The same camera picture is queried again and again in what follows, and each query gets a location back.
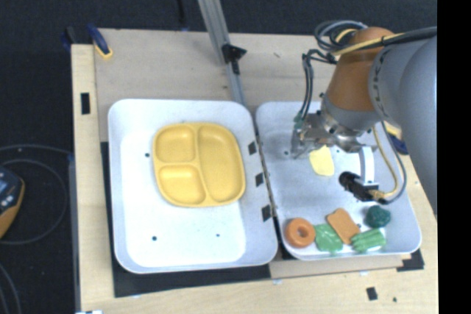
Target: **toy donut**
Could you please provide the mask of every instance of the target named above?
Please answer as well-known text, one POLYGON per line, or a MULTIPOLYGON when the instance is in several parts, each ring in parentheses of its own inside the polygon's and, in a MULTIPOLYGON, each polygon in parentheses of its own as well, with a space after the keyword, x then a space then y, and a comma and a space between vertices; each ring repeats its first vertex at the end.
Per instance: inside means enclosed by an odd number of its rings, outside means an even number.
POLYGON ((294 218, 285 228, 285 238, 293 247, 307 247, 314 242, 316 230, 304 218, 294 218))

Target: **table top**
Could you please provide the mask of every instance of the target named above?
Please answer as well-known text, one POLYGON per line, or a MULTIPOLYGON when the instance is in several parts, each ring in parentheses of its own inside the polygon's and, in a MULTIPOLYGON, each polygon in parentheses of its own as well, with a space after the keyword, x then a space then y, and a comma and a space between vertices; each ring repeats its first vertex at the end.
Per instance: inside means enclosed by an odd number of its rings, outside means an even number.
MULTIPOLYGON (((335 259, 314 269, 299 261, 275 260, 270 265, 273 279, 116 298, 100 153, 100 143, 107 140, 107 109, 121 98, 230 100, 230 92, 207 33, 101 31, 113 49, 109 60, 92 45, 73 45, 71 57, 82 310, 105 314, 438 312, 437 222, 408 157, 403 158, 407 192, 422 231, 423 269, 400 272, 395 268, 402 259, 407 263, 410 255, 365 260, 356 268, 335 259), (83 111, 84 98, 90 101, 89 111, 83 111)), ((301 55, 316 45, 312 37, 231 34, 230 38, 233 45, 248 51, 239 64, 249 110, 268 101, 302 100, 301 55)), ((327 88, 333 69, 314 64, 314 100, 327 88)))

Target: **yellow plate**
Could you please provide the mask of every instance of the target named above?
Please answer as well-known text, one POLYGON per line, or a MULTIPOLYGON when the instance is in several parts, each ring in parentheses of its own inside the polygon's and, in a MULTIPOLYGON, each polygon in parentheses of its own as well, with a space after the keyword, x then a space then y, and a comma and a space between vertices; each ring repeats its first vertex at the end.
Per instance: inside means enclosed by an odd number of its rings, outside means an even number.
POLYGON ((212 123, 172 124, 154 136, 152 155, 157 186, 172 204, 209 207, 229 204, 245 191, 237 140, 212 123))

